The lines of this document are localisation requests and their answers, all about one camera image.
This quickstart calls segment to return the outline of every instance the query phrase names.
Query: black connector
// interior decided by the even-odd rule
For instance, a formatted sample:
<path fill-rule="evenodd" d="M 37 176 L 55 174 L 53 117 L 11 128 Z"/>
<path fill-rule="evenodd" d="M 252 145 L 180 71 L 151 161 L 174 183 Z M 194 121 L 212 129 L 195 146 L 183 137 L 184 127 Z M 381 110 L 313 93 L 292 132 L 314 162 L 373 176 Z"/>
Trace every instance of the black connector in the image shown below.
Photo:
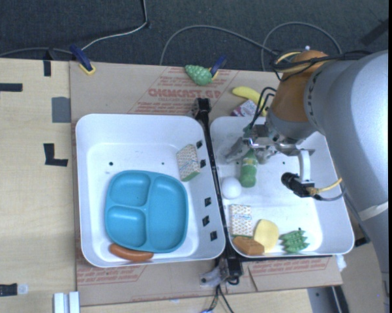
<path fill-rule="evenodd" d="M 299 176 L 293 173 L 284 173 L 281 177 L 281 182 L 299 197 L 310 197 L 310 192 L 307 188 L 314 187 L 314 183 L 302 183 Z"/>

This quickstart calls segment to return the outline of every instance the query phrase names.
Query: copper colored cylinder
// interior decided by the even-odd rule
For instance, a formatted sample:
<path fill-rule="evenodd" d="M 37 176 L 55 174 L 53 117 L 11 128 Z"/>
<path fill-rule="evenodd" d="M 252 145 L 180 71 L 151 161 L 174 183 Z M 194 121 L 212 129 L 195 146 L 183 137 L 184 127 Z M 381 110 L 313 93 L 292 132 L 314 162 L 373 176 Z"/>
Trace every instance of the copper colored cylinder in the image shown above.
<path fill-rule="evenodd" d="M 325 56 L 327 55 L 323 52 L 309 50 L 296 55 L 292 59 L 292 62 L 307 61 L 311 58 Z M 279 119 L 292 122 L 308 121 L 303 105 L 303 94 L 312 73 L 322 64 L 324 64 L 324 62 L 316 63 L 299 74 L 295 74 L 296 71 L 283 73 L 282 80 L 290 77 L 286 81 L 280 82 L 271 105 L 273 113 Z"/>

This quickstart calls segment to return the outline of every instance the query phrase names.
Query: white plastic tray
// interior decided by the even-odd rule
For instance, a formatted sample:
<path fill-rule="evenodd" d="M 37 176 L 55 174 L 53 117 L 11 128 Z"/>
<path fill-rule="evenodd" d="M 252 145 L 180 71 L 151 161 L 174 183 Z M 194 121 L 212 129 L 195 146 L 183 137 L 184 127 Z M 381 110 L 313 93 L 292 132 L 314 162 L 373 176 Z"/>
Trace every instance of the white plastic tray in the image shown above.
<path fill-rule="evenodd" d="M 239 177 L 240 162 L 227 164 L 224 155 L 242 135 L 242 130 L 252 118 L 250 117 L 219 117 L 211 124 L 211 137 L 217 161 L 220 181 L 225 177 Z M 258 118 L 257 124 L 264 118 Z M 311 179 L 316 187 L 324 187 L 337 180 L 335 169 L 325 138 L 318 132 L 305 140 L 299 148 L 315 149 L 310 157 Z M 345 254 L 354 245 L 354 233 L 343 198 L 336 201 L 316 201 L 312 198 L 300 198 L 281 183 L 283 173 L 299 173 L 299 161 L 296 156 L 283 154 L 273 155 L 265 164 L 258 165 L 257 183 L 252 188 L 243 188 L 242 194 L 233 200 L 223 198 L 226 221 L 229 224 L 229 205 L 250 205 L 252 225 L 260 219 L 267 219 L 279 227 L 280 234 L 301 228 L 310 244 L 298 254 L 290 256 L 315 256 Z M 323 192 L 323 197 L 340 194 L 340 188 Z M 288 255 L 283 251 L 280 241 L 265 256 L 280 257 Z M 263 258 L 264 256 L 247 256 Z"/>
<path fill-rule="evenodd" d="M 155 254 L 144 263 L 209 260 L 224 249 L 225 238 L 203 129 L 190 117 L 172 115 L 91 114 L 78 121 L 81 246 L 91 264 L 97 267 L 137 264 L 108 250 L 112 242 L 104 227 L 104 202 L 111 178 L 124 170 L 146 170 L 179 179 L 176 153 L 197 142 L 202 144 L 198 148 L 198 160 L 205 160 L 205 166 L 199 175 L 183 183 L 188 194 L 186 239 L 177 250 Z"/>

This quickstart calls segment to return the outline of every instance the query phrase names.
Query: green bottle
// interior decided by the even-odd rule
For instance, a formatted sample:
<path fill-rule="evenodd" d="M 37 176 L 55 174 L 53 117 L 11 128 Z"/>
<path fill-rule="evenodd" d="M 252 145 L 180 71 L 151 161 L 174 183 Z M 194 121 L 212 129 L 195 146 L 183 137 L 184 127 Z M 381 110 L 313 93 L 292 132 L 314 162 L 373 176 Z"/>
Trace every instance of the green bottle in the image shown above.
<path fill-rule="evenodd" d="M 255 152 L 250 149 L 242 159 L 241 176 L 239 177 L 239 182 L 244 188 L 252 188 L 255 185 L 257 165 L 258 160 Z"/>

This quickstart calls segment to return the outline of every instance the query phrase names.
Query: blue clamp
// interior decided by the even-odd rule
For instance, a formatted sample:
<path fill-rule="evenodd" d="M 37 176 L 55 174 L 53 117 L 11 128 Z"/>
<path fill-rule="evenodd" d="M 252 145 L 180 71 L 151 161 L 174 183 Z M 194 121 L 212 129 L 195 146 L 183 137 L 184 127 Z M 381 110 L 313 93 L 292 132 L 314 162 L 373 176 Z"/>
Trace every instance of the blue clamp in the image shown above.
<path fill-rule="evenodd" d="M 80 62 L 80 68 L 87 73 L 88 75 L 93 74 L 96 71 L 96 68 L 90 63 L 90 60 L 84 54 L 83 50 L 77 48 L 74 44 L 70 45 L 70 51 Z"/>
<path fill-rule="evenodd" d="M 210 73 L 212 78 L 215 77 L 217 71 L 222 68 L 226 64 L 226 56 L 223 55 L 219 59 L 217 59 L 216 63 L 213 65 L 213 67 L 210 69 Z"/>

